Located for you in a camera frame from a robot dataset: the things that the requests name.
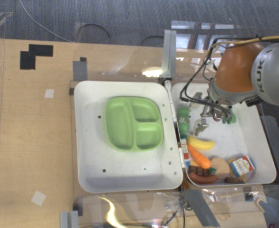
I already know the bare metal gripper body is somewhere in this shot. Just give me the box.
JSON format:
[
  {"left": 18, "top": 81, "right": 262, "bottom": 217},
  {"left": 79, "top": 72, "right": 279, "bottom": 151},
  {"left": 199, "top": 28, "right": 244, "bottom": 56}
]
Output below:
[{"left": 200, "top": 98, "right": 232, "bottom": 123}]

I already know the white and blue carton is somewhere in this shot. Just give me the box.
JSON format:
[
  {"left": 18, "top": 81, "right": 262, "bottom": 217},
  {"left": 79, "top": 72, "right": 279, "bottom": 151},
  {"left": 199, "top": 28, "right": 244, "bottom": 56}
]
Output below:
[{"left": 229, "top": 155, "right": 256, "bottom": 178}]

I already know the thin black and white rod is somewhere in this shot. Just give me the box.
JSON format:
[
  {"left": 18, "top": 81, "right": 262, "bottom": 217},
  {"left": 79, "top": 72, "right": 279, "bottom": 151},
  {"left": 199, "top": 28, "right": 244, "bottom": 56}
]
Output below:
[{"left": 164, "top": 79, "right": 186, "bottom": 169}]

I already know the black cylinder on white bracket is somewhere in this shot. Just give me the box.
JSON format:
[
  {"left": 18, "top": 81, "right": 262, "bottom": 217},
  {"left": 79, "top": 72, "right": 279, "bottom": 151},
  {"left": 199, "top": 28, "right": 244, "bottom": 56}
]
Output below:
[{"left": 245, "top": 96, "right": 261, "bottom": 107}]

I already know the brown chocolate bar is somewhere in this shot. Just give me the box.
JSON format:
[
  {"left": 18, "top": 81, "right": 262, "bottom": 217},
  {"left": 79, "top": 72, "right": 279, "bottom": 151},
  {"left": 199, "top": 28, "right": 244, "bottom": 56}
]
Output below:
[{"left": 188, "top": 165, "right": 211, "bottom": 177}]

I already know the orange carrot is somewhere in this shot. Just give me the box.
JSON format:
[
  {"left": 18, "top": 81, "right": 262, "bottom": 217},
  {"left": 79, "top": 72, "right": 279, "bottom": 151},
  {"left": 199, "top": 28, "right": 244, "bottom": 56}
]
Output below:
[{"left": 186, "top": 143, "right": 212, "bottom": 170}]

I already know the yellow banana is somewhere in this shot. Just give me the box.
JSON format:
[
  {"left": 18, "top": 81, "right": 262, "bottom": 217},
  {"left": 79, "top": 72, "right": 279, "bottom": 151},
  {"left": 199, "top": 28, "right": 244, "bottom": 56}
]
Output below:
[{"left": 186, "top": 134, "right": 215, "bottom": 151}]

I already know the white and red carton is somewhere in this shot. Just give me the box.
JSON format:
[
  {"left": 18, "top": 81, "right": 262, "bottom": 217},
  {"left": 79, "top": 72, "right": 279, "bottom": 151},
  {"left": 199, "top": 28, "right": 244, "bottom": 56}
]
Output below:
[{"left": 180, "top": 138, "right": 190, "bottom": 162}]

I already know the red-brown sausage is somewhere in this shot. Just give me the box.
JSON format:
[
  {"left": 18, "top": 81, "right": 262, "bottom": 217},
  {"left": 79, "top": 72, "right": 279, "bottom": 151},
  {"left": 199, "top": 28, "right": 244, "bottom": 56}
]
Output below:
[{"left": 188, "top": 172, "right": 219, "bottom": 184}]

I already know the green divided plate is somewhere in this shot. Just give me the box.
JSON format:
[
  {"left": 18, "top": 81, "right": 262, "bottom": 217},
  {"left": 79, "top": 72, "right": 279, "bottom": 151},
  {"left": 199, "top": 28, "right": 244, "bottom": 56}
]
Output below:
[{"left": 104, "top": 95, "right": 165, "bottom": 152}]

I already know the green bottle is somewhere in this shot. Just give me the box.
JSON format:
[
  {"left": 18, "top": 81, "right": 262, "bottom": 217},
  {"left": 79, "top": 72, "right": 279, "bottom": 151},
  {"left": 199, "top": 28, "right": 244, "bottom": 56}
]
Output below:
[{"left": 176, "top": 107, "right": 191, "bottom": 139}]

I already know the tan round biscuit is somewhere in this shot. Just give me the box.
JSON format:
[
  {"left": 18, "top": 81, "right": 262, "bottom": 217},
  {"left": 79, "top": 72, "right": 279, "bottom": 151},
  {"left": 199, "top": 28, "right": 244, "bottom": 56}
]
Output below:
[{"left": 210, "top": 157, "right": 231, "bottom": 180}]

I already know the white plastic tray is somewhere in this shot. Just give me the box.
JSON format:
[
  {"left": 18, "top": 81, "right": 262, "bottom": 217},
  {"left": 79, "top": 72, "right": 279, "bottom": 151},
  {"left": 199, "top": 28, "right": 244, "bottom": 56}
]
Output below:
[
  {"left": 171, "top": 82, "right": 277, "bottom": 188},
  {"left": 74, "top": 80, "right": 184, "bottom": 194}
]

